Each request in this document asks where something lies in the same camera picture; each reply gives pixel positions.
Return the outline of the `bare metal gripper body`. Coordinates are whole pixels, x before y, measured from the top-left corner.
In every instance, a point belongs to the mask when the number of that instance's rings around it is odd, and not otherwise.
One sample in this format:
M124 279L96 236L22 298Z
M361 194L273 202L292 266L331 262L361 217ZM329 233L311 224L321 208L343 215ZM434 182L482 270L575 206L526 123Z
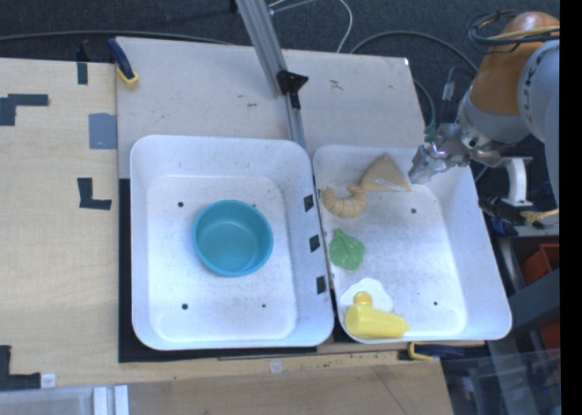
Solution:
M429 136L429 155L449 161L449 169L465 167L476 161L496 167L502 159L503 144L486 137L472 126L457 123L441 124Z

